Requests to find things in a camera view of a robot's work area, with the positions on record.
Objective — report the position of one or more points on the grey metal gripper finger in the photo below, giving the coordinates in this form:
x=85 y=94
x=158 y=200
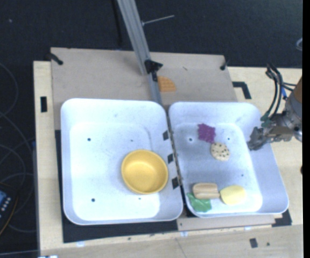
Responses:
x=253 y=143
x=257 y=132

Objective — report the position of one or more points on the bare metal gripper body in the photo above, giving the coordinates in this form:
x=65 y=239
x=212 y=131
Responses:
x=281 y=129

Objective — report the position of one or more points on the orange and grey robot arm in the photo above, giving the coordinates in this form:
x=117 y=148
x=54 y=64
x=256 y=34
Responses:
x=297 y=95

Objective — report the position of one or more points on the tan chocolate chip biscuit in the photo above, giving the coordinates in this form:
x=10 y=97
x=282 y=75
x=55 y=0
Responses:
x=220 y=151

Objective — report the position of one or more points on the purple grapes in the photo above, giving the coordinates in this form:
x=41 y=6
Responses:
x=206 y=133

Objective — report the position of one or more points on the yellow rounded slice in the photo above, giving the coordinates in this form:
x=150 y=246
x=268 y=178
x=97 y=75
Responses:
x=233 y=195

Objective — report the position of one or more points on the white plastic tray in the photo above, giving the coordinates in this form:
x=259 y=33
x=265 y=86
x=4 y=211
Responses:
x=198 y=171
x=104 y=171

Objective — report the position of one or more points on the tan bread bun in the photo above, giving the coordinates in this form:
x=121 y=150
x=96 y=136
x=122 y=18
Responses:
x=204 y=190

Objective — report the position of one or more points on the green lettuce leaf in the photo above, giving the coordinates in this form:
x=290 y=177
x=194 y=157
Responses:
x=201 y=206

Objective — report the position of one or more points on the yellow bowl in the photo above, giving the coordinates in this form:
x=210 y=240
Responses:
x=144 y=172

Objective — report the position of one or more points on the brown cardboard board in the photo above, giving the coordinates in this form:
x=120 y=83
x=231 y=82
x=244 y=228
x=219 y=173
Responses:
x=104 y=74

